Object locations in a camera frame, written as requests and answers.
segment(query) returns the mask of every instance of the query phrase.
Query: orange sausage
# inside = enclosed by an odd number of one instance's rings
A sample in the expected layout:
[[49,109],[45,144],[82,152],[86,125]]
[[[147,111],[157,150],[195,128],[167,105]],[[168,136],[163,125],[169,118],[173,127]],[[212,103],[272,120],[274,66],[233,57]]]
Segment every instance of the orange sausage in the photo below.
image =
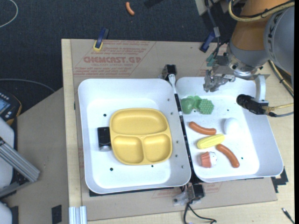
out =
[[128,13],[130,13],[131,16],[135,15],[135,12],[131,9],[129,2],[126,2],[126,9],[127,9]]
[[204,128],[196,124],[195,122],[191,121],[189,123],[189,127],[193,129],[194,131],[202,134],[208,134],[208,135],[213,135],[216,134],[216,129],[214,128]]
[[220,152],[222,152],[225,156],[227,156],[228,160],[232,164],[234,168],[238,168],[240,166],[240,163],[237,159],[237,157],[234,155],[234,153],[226,146],[222,144],[218,144],[216,146],[216,149]]

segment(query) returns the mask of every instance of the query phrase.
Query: white tray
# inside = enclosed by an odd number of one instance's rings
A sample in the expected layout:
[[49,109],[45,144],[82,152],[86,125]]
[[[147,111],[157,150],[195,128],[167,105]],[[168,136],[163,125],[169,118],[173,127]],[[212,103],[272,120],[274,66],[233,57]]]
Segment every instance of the white tray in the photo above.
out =
[[[87,79],[78,88],[85,181],[99,194],[183,186],[191,178],[178,109],[171,85],[162,79]],[[168,120],[172,154],[154,165],[126,165],[112,151],[102,152],[98,127],[109,126],[119,109],[153,108]]]
[[[194,172],[205,182],[218,182],[245,178],[276,176],[283,171],[283,162],[266,115],[256,115],[239,106],[236,98],[240,94],[255,97],[256,86],[253,81],[237,78],[226,83],[218,91],[205,92],[203,77],[184,77],[177,81],[176,88],[180,99],[199,96],[214,104],[212,114],[200,114],[193,110],[183,114]],[[223,125],[226,119],[235,118],[241,127],[240,132],[225,134]],[[197,133],[189,127],[194,121],[200,126],[216,128],[217,133],[225,135],[223,145],[238,158],[240,166],[233,168],[227,157],[215,147],[198,149],[196,143],[207,135]],[[199,155],[212,151],[217,155],[217,165],[212,168],[200,166]]]

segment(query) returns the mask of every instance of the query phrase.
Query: dark carpet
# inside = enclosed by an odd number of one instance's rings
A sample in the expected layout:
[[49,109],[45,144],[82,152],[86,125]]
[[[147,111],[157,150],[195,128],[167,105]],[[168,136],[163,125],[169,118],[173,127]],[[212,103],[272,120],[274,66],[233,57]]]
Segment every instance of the dark carpet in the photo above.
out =
[[[213,30],[195,0],[13,0],[16,19],[0,28],[0,87],[15,95],[23,110],[63,86],[61,39],[97,39],[101,27],[111,40],[203,42]],[[125,9],[129,1],[135,16]],[[221,38],[231,36],[235,21],[218,4],[212,8]],[[0,0],[0,26],[15,6]],[[3,79],[25,81],[3,81]]]

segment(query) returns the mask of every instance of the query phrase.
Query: yellow plate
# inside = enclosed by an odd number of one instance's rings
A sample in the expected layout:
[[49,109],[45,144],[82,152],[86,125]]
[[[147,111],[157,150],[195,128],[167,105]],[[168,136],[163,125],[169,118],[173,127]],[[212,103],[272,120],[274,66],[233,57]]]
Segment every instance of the yellow plate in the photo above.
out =
[[118,110],[111,116],[109,127],[113,153],[122,163],[155,164],[172,153],[167,118],[156,109]]

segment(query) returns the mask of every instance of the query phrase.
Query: white cable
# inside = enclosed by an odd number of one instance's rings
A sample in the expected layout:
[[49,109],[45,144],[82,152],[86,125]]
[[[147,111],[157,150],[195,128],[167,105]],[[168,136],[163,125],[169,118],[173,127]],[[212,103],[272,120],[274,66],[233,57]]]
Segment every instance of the white cable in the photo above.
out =
[[23,81],[23,82],[29,82],[29,83],[34,83],[34,84],[39,84],[39,85],[42,85],[44,87],[46,87],[47,89],[51,90],[52,92],[55,92],[54,89],[52,89],[51,87],[43,84],[43,83],[40,83],[40,82],[37,82],[37,81],[33,81],[33,80],[25,80],[25,79],[14,79],[14,78],[4,78],[4,79],[0,79],[0,81]]
[[19,12],[18,5],[15,3],[15,1],[13,1],[13,0],[8,0],[8,1],[11,1],[11,2],[15,5],[16,12],[15,12],[14,17],[13,17],[10,21],[8,21],[7,23],[5,23],[5,24],[3,24],[3,25],[0,25],[0,28],[2,28],[2,27],[4,27],[4,26],[6,26],[7,24],[11,23],[11,22],[17,17],[18,12]]

